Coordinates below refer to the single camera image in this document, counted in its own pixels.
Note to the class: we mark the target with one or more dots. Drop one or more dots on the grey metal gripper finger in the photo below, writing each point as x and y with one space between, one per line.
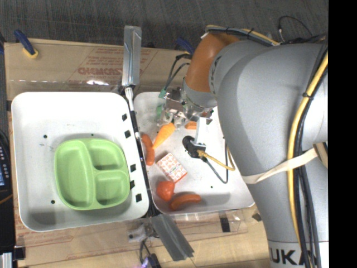
180 121
165 119

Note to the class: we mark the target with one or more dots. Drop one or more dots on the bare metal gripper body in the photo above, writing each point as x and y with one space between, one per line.
178 103

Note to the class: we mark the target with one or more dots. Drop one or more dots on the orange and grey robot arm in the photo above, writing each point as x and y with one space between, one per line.
259 99

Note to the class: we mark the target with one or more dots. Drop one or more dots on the small orange block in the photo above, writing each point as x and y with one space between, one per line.
191 125

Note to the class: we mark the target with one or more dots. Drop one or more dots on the orange carrot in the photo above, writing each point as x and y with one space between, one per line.
163 135

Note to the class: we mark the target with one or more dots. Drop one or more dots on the thin black and white rod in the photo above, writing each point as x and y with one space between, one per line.
136 130

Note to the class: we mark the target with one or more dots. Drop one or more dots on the orange sausage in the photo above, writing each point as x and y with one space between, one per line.
149 149
184 200

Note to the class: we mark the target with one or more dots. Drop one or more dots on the white carton with orange print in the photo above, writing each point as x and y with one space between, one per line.
171 167

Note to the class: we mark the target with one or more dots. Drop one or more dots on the white plastic tray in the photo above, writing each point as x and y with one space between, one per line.
36 149
195 174

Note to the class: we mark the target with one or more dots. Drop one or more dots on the green divided plate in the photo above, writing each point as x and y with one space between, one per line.
75 174

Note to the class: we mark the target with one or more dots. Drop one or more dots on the brown cardboard board, red print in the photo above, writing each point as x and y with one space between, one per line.
69 66

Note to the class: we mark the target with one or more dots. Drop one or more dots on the black cylinder on white bracket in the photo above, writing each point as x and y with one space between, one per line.
191 145

